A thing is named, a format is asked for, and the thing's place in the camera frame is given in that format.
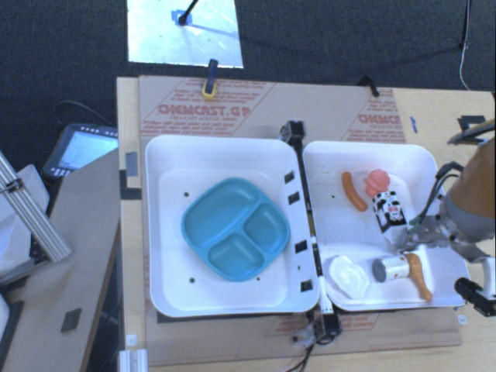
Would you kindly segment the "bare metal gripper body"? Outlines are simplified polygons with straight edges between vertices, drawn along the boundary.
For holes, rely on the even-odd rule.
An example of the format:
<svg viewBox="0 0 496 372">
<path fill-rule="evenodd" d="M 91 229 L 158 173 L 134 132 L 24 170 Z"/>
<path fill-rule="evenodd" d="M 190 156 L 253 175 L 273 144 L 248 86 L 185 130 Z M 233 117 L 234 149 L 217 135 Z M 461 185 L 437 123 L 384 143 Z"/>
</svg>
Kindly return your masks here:
<svg viewBox="0 0 496 372">
<path fill-rule="evenodd" d="M 485 240 L 480 219 L 452 219 L 447 215 L 427 216 L 415 234 L 415 241 L 430 247 L 450 247 L 468 262 L 482 262 L 485 252 L 477 244 Z"/>
</svg>

